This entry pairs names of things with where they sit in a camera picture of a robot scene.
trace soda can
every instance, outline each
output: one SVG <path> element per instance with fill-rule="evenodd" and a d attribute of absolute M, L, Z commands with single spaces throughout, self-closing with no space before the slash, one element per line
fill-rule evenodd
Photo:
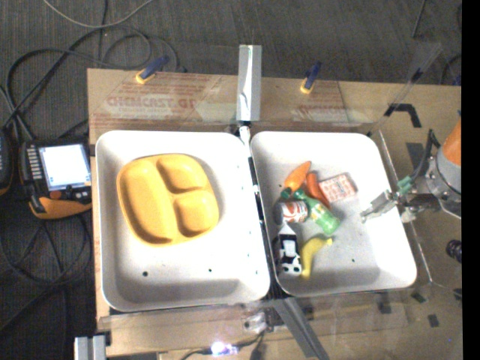
<path fill-rule="evenodd" d="M 303 223 L 308 217 L 307 203 L 303 200 L 277 202 L 274 207 L 274 220 L 277 225 Z"/>

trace blue and yellow clamp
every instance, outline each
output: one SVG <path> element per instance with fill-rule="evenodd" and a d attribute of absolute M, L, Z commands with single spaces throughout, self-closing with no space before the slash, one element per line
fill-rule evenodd
<path fill-rule="evenodd" d="M 305 79 L 300 86 L 300 91 L 303 93 L 309 94 L 314 89 L 315 79 L 317 78 L 318 73 L 320 72 L 320 67 L 322 63 L 317 61 L 315 65 L 305 72 Z"/>
<path fill-rule="evenodd" d="M 164 65 L 170 61 L 167 55 L 156 58 L 144 69 L 135 75 L 135 79 L 139 84 L 145 84 L 149 80 L 153 79 L 155 72 L 160 71 Z"/>

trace toy bottle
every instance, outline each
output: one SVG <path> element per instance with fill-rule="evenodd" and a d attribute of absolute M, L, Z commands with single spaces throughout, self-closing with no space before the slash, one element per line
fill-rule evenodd
<path fill-rule="evenodd" d="M 284 190 L 280 193 L 280 196 L 284 199 L 288 199 L 290 195 L 298 190 L 305 178 L 307 177 L 308 170 L 310 169 L 311 162 L 305 161 L 302 165 L 297 166 L 283 182 Z"/>
<path fill-rule="evenodd" d="M 307 196 L 302 189 L 298 189 L 293 193 L 293 197 L 297 200 L 303 200 L 307 203 L 309 217 L 322 228 L 325 236 L 332 236 L 340 225 L 340 220 L 335 217 L 326 206 L 319 200 L 312 199 Z"/>

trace tin can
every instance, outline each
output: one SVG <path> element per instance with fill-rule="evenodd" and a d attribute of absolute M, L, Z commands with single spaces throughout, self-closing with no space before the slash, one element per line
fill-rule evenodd
<path fill-rule="evenodd" d="M 278 225 L 303 223 L 308 217 L 307 203 L 303 200 L 277 202 L 274 207 L 274 220 Z"/>

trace yellow plate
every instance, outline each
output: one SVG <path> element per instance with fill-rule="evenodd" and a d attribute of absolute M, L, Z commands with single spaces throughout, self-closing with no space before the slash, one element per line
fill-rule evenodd
<path fill-rule="evenodd" d="M 121 211 L 133 233 L 153 245 L 174 245 L 211 231 L 217 199 L 197 160 L 186 154 L 142 157 L 117 176 Z"/>

